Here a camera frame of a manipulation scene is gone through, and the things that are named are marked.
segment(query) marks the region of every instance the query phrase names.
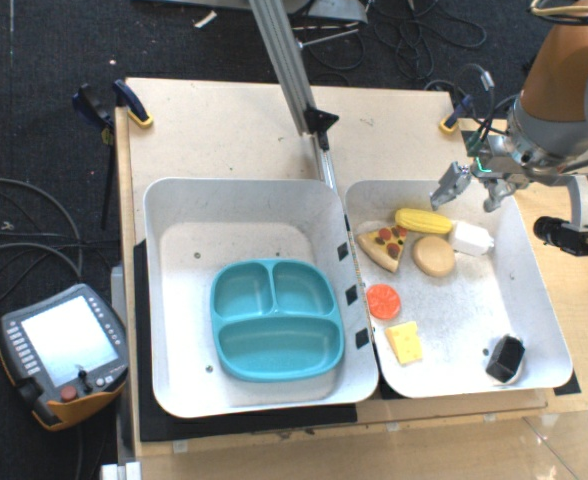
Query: screen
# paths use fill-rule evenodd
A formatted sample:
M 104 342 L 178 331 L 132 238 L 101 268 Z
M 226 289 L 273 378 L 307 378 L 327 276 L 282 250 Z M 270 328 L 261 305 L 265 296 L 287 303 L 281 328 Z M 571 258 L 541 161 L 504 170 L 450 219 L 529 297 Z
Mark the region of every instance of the screen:
M 24 320 L 23 329 L 56 387 L 118 358 L 82 296 Z

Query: white tray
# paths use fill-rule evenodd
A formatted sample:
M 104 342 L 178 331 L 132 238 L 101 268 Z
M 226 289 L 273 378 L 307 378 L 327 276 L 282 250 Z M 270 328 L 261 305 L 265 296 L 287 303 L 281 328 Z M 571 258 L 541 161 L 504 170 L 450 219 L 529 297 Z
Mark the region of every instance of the white tray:
M 345 195 L 354 236 L 394 224 L 397 209 L 431 210 L 429 194 L 436 181 L 361 181 Z M 382 374 L 397 393 L 409 398 L 457 395 L 563 385 L 572 362 L 547 290 L 513 198 L 492 213 L 483 211 L 484 187 L 474 181 L 438 213 L 486 228 L 494 249 L 480 257 L 455 253 L 455 270 L 429 277 L 414 264 L 411 249 L 421 236 L 409 233 L 396 273 L 376 265 L 358 245 L 356 254 L 365 289 L 387 283 L 399 293 L 402 307 L 392 320 L 372 317 Z M 401 365 L 384 330 L 416 321 L 423 358 Z M 505 334 L 525 346 L 521 369 L 503 384 L 485 373 L 494 346 Z
M 338 195 L 317 180 L 166 178 L 144 196 L 152 382 L 168 413 L 193 418 L 355 403 L 378 384 L 365 303 Z M 345 333 L 343 358 L 323 375 L 257 383 L 227 374 L 212 335 L 210 287 L 226 265 L 252 258 L 309 262 L 328 277 Z M 346 292 L 358 298 L 348 303 Z

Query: brown round toy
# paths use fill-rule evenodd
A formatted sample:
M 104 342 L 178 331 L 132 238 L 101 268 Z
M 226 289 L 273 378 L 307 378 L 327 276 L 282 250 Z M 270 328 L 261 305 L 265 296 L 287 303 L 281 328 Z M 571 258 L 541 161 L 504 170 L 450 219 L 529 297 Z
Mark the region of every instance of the brown round toy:
M 440 236 L 419 238 L 412 248 L 414 263 L 429 276 L 444 277 L 449 274 L 456 263 L 454 249 Z

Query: yellow sponge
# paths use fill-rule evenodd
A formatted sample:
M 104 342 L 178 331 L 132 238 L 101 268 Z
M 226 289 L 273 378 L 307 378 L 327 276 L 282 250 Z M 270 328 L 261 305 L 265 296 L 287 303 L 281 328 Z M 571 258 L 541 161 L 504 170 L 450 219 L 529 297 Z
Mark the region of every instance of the yellow sponge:
M 423 357 L 417 330 L 416 322 L 406 322 L 385 329 L 385 336 L 392 345 L 399 363 L 406 364 Z

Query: wooden table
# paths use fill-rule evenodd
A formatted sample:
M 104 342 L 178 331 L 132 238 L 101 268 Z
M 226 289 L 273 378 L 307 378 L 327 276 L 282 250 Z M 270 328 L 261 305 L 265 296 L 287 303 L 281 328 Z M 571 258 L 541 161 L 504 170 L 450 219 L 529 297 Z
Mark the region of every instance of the wooden table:
M 132 248 L 145 237 L 142 198 L 146 187 L 156 179 L 172 176 L 314 179 L 317 171 L 311 139 L 296 133 L 278 85 L 140 78 L 128 79 L 127 83 L 154 116 L 153 126 L 141 129 L 128 120 L 124 109 L 117 108 L 115 113 L 131 362 L 126 403 L 135 436 L 130 444 L 132 457 L 123 460 L 140 462 L 144 478 L 161 478 L 161 473 L 162 478 L 238 477 L 235 473 L 239 467 L 254 478 L 281 478 L 280 474 L 285 478 L 290 469 L 304 478 L 305 468 L 301 464 L 310 464 L 310 446 L 328 454 L 338 453 L 336 446 L 347 446 L 345 450 L 351 450 L 348 453 L 353 456 L 345 464 L 337 464 L 339 469 L 334 473 L 340 471 L 344 477 L 360 478 L 371 471 L 368 459 L 372 453 L 378 457 L 385 450 L 398 451 L 399 442 L 393 430 L 413 430 L 421 433 L 421 439 L 436 442 L 443 432 L 464 425 L 470 435 L 479 433 L 479 441 L 474 445 L 478 451 L 478 446 L 485 446 L 483 436 L 488 428 L 484 422 L 504 422 L 507 436 L 514 436 L 522 431 L 523 418 L 588 412 L 588 257 L 575 258 L 545 246 L 533 236 L 532 226 L 539 216 L 570 216 L 565 189 L 535 184 L 515 197 L 530 230 L 581 393 L 556 396 L 551 389 L 513 390 L 401 400 L 383 400 L 374 395 L 357 404 L 356 425 L 217 436 L 192 439 L 189 443 L 141 442 L 137 437 Z M 314 87 L 313 91 L 319 109 L 340 116 L 328 135 L 341 197 L 358 179 L 438 179 L 450 162 L 469 163 L 460 132 L 444 135 L 437 127 L 452 111 L 446 93 L 330 87 Z M 291 448 L 274 448 L 284 440 L 293 443 Z M 275 454 L 273 460 L 280 461 L 282 473 L 252 468 L 251 457 L 257 453 L 264 456 L 268 449 Z M 231 457 L 231 450 L 236 458 L 228 462 L 225 457 Z M 457 455 L 461 450 L 451 453 Z M 355 462 L 358 454 L 364 454 L 362 461 Z M 434 459 L 430 454 L 422 457 L 427 469 L 434 461 L 444 460 Z M 378 464 L 379 478 L 394 477 L 398 460 L 389 459 L 385 467 Z M 283 461 L 297 463 L 302 469 L 283 466 Z

